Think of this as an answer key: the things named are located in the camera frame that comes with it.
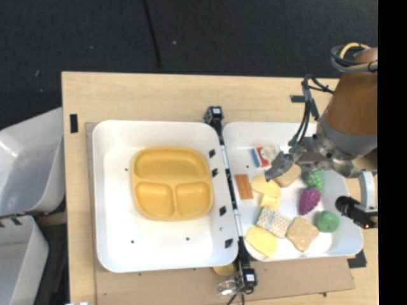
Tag small beige bread piece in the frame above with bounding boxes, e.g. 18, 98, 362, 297
273, 163, 303, 188

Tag white plastic tray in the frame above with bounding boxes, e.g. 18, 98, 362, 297
92, 119, 240, 273
222, 121, 364, 262

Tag yellow round toy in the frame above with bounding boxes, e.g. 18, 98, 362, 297
212, 263, 237, 277

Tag green apple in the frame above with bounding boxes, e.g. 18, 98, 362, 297
315, 210, 341, 234

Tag yellow cheese slice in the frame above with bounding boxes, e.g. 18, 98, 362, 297
258, 194, 282, 213

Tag green grapes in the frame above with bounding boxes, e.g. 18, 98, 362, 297
305, 170, 325, 194

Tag black block with thin wires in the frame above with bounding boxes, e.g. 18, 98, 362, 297
237, 266, 258, 295
203, 105, 224, 124

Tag yellow divided plate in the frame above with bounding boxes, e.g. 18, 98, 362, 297
130, 147, 214, 222

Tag orange wafer biscuit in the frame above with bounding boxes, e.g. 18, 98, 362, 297
234, 173, 255, 201

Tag purple grapes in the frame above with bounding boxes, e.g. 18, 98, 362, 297
298, 186, 322, 217

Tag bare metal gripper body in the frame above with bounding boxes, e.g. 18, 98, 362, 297
292, 135, 366, 179

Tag red and blue carton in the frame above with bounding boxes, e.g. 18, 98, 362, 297
251, 144, 282, 169

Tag black cylinder on white bracket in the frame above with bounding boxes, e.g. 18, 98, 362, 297
335, 169, 378, 230

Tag thin black and white rod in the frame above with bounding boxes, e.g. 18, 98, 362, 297
212, 119, 252, 273

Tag beige bread slice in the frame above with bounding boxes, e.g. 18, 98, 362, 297
285, 216, 320, 253

